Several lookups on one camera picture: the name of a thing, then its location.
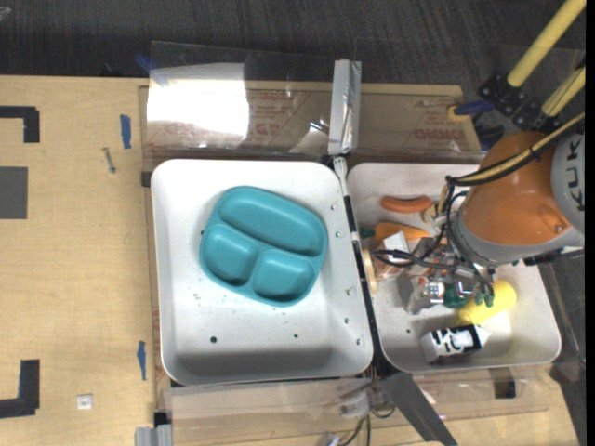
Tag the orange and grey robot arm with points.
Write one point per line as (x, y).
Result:
(516, 202)

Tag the blue divided plate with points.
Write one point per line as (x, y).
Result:
(265, 244)

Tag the small metal screw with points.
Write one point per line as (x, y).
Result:
(109, 161)

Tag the orange and white packet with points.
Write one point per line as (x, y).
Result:
(388, 270)

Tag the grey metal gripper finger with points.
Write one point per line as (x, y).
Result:
(422, 248)
(405, 293)

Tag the orange sausage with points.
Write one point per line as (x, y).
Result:
(405, 204)

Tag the black and white carton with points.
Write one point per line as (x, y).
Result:
(458, 342)

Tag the white plastic tray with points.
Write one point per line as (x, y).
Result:
(260, 337)
(525, 337)

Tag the orange carrot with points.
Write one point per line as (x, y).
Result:
(400, 230)

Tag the small white square piece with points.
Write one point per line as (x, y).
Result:
(84, 401)

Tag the yellow bottle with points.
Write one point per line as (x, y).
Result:
(493, 302)

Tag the white cube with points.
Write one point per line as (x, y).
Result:
(396, 242)

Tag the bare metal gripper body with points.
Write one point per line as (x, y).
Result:
(453, 274)

